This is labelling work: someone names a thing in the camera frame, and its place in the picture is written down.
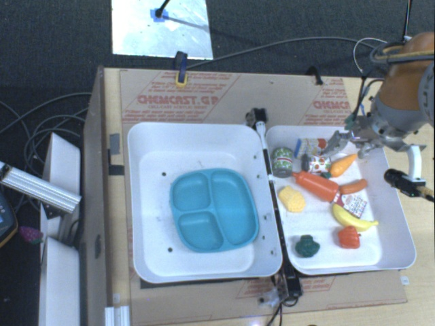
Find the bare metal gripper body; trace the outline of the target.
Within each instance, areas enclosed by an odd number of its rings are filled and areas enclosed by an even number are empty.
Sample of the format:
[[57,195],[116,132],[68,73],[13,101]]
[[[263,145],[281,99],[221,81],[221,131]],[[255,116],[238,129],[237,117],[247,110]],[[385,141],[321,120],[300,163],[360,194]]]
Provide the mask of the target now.
[[406,151],[409,148],[404,142],[408,133],[390,126],[377,115],[358,116],[350,133],[350,141],[365,150],[388,147],[394,151]]

